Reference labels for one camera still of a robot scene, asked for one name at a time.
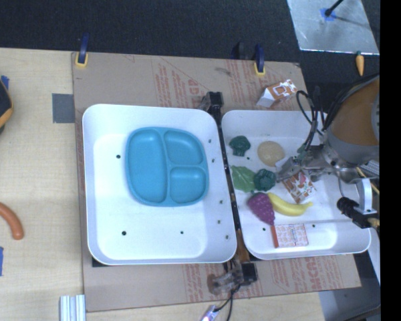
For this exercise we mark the blue divided plate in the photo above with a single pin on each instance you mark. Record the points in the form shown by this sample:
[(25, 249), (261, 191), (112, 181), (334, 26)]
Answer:
[(147, 166)]

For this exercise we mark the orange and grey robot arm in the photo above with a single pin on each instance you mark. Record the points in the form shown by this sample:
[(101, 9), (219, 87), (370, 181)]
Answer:
[(354, 119)]

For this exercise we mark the purple grapes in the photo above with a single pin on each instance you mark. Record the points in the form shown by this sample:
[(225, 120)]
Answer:
[(261, 207)]

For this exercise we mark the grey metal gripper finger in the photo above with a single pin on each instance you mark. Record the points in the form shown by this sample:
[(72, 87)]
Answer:
[(312, 176), (286, 167)]

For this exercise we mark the orange and white carton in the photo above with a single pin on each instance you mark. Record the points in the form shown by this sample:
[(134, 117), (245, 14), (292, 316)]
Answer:
[(300, 187), (277, 94)]

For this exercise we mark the white plastic tray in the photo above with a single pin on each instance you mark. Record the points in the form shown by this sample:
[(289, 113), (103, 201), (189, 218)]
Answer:
[(153, 232), (327, 236)]

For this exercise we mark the brown cardboard board red print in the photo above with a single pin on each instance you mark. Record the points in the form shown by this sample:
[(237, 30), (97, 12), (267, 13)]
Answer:
[(137, 82)]

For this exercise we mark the green lettuce leaf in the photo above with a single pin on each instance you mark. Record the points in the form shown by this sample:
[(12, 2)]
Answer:
[(242, 179)]

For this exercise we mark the yellow banana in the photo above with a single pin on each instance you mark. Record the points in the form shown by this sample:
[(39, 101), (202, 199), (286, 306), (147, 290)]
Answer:
[(289, 208)]

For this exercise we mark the green broccoli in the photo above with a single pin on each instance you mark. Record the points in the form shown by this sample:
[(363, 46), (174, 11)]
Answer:
[(264, 180), (239, 144)]

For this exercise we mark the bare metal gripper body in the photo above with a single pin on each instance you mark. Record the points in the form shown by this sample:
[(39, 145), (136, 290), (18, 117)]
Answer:
[(334, 166)]

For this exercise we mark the orange sausage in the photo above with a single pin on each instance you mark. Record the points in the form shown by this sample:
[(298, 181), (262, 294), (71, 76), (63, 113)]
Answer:
[(10, 217)]

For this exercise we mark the flat orange and white packet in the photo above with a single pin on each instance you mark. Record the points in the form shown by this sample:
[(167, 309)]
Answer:
[(292, 235)]

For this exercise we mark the beige round bread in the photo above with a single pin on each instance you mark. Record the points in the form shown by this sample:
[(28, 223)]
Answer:
[(270, 152)]

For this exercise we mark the black cylinder on white bracket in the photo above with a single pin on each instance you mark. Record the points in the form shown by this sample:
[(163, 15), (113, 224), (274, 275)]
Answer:
[(357, 212)]

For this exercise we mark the orange carrot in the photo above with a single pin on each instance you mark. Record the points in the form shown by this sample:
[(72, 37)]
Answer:
[(360, 63)]

